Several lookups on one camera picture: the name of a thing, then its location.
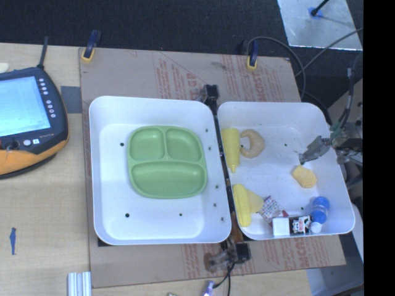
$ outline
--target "white box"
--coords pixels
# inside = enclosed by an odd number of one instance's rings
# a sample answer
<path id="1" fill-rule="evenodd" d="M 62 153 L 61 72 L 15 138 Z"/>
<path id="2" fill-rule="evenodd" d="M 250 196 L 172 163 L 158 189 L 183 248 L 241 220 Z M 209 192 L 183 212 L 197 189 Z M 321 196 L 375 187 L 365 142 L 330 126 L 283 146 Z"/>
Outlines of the white box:
<path id="1" fill-rule="evenodd" d="M 128 137 L 137 128 L 150 125 L 184 127 L 200 138 L 207 167 L 202 193 L 185 199 L 151 199 L 133 190 L 128 175 Z M 208 106 L 197 101 L 102 96 L 89 107 L 89 127 L 94 228 L 101 240 L 110 245 L 226 240 L 231 218 Z"/>
<path id="2" fill-rule="evenodd" d="M 330 149 L 307 162 L 317 183 L 303 189 L 292 177 L 303 153 L 318 135 L 330 132 L 322 112 L 308 103 L 226 102 L 218 109 L 221 129 L 252 128 L 265 139 L 256 158 L 240 156 L 231 184 L 241 183 L 263 198 L 272 196 L 291 216 L 308 215 L 316 196 L 330 201 L 320 234 L 342 234 L 354 227 L 354 212 L 336 154 Z M 150 199 L 133 190 L 128 176 L 127 140 L 143 126 L 180 126 L 201 140 L 207 165 L 205 190 L 185 199 Z M 212 111 L 197 101 L 102 96 L 89 107 L 94 228 L 110 245 L 197 244 L 224 241 L 231 218 Z M 248 140 L 241 138 L 248 147 Z M 259 214 L 241 227 L 254 240 L 274 239 L 273 228 Z"/>
<path id="3" fill-rule="evenodd" d="M 299 153 L 305 152 L 317 136 L 330 137 L 325 117 L 318 107 L 296 102 L 226 102 L 218 109 L 218 122 L 221 130 L 234 127 L 241 133 L 250 128 L 265 140 L 265 149 L 258 157 L 240 155 L 235 173 L 228 170 L 232 185 L 243 184 L 263 198 L 271 195 L 290 216 L 308 215 L 317 196 L 325 196 L 330 201 L 328 219 L 321 233 L 293 237 L 352 231 L 354 211 L 334 149 L 304 164 L 317 177 L 314 187 L 304 189 L 292 177 L 293 169 L 300 164 Z M 241 138 L 240 144 L 249 147 L 247 138 Z M 251 225 L 241 230 L 254 240 L 275 238 L 272 226 L 258 213 L 253 213 Z"/>

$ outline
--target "clamp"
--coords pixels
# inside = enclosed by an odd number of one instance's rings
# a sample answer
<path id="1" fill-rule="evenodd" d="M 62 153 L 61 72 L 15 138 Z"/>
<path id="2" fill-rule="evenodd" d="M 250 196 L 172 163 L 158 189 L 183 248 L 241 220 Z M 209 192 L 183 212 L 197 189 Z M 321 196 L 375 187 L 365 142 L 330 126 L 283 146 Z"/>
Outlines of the clamp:
<path id="1" fill-rule="evenodd" d="M 91 36 L 89 37 L 88 45 L 84 48 L 81 59 L 85 62 L 90 62 L 93 58 L 94 48 L 100 43 L 101 32 L 98 30 L 92 30 Z"/>
<path id="2" fill-rule="evenodd" d="M 255 70 L 258 64 L 258 43 L 257 41 L 252 42 L 252 49 L 250 54 L 247 57 L 247 69 L 248 70 Z"/>

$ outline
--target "blue bottle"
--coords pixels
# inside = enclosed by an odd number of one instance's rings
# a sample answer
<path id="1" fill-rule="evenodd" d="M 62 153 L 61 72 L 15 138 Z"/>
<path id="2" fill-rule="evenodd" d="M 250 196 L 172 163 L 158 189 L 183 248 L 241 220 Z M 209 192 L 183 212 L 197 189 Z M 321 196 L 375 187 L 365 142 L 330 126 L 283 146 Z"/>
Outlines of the blue bottle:
<path id="1" fill-rule="evenodd" d="M 320 233 L 322 224 L 326 222 L 326 217 L 328 216 L 329 210 L 329 200 L 324 196 L 318 196 L 313 201 L 313 210 L 310 214 L 311 225 L 310 230 L 312 233 Z"/>

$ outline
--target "black carpet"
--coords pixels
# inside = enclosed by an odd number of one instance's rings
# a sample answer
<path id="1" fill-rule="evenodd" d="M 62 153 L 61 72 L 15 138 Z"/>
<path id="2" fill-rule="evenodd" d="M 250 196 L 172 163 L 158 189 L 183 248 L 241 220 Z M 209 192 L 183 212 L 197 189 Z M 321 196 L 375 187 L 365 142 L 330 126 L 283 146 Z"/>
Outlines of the black carpet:
<path id="1" fill-rule="evenodd" d="M 355 28 L 364 0 L 346 0 Z M 268 36 L 288 44 L 277 0 L 0 0 L 0 43 L 85 46 L 93 29 L 101 47 L 235 54 L 244 39 Z M 358 32 L 363 45 L 364 31 Z M 293 47 L 302 64 L 321 49 Z M 329 107 L 349 89 L 347 68 L 358 52 L 328 50 L 306 69 L 304 100 Z M 279 44 L 259 41 L 260 56 L 289 57 Z M 355 82 L 363 71 L 360 59 Z M 296 77 L 302 87 L 302 76 Z"/>

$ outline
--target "cardboard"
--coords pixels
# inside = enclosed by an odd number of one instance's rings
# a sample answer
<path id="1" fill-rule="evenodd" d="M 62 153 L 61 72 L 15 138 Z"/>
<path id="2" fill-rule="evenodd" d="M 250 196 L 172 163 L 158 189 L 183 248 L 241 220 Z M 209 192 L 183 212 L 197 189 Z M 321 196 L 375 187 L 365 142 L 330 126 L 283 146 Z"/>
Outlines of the cardboard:
<path id="1" fill-rule="evenodd" d="M 246 69 L 246 56 L 182 52 L 96 49 L 91 62 L 80 60 L 89 255 L 94 288 L 152 282 L 214 278 L 204 256 L 221 252 L 220 244 L 108 246 L 93 226 L 89 115 L 99 96 L 196 99 L 205 84 L 216 84 L 219 104 L 227 101 L 300 102 L 290 62 L 259 57 L 257 69 Z M 232 275 L 291 271 L 343 265 L 339 237 L 319 236 L 248 241 L 251 259 Z"/>

